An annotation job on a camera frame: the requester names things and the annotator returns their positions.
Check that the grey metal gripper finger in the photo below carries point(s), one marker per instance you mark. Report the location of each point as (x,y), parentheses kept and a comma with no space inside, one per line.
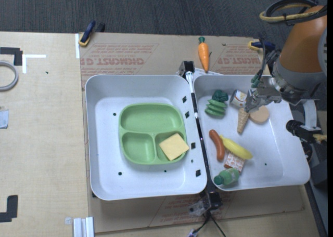
(248,104)
(257,104)

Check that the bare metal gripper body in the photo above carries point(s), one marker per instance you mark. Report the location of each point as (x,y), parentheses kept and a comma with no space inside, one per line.
(268,91)

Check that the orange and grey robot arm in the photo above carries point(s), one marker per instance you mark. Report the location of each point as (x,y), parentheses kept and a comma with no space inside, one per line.
(304,46)

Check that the small white and orange can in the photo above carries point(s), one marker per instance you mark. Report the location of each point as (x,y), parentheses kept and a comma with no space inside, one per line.
(237,98)

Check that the round tan biscuit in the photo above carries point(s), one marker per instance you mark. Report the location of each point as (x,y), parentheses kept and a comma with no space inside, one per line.
(260,116)

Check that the tan ice cream cone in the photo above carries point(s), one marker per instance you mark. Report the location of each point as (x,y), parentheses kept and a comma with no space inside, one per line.
(242,123)

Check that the green toy lettuce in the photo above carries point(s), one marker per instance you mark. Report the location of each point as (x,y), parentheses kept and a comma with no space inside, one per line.
(217,104)

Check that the yellow banana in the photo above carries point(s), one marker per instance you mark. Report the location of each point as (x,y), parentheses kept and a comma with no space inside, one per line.
(236,149)

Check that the orange sausage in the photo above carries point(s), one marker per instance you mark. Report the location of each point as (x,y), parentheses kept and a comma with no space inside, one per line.
(218,145)

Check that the white plastic tray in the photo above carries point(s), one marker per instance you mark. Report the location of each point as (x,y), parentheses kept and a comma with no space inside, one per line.
(109,137)
(270,152)

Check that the thin black and white rod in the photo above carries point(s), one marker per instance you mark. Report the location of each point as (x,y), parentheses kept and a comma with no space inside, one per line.
(193,100)

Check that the orange and white carton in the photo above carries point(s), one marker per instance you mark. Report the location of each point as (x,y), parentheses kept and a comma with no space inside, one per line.
(234,163)

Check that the orange carrot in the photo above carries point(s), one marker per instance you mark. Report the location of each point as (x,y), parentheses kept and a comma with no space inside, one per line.
(204,54)

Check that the green plastic bottle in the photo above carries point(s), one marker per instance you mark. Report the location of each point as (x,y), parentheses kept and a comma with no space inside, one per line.
(228,176)

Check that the yellow cheese slice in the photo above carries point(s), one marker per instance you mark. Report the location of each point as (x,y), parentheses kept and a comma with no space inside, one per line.
(173,147)

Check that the green divided plate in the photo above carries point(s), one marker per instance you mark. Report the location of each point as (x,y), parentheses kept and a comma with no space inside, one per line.
(145,120)

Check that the brown cardboard board red print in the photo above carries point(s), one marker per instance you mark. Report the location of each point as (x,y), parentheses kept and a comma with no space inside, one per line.
(125,56)

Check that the grey tape roll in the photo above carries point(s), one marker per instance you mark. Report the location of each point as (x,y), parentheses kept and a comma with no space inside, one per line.
(15,76)

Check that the black cylinder on white bracket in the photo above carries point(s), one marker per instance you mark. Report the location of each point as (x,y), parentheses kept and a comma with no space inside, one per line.
(299,128)

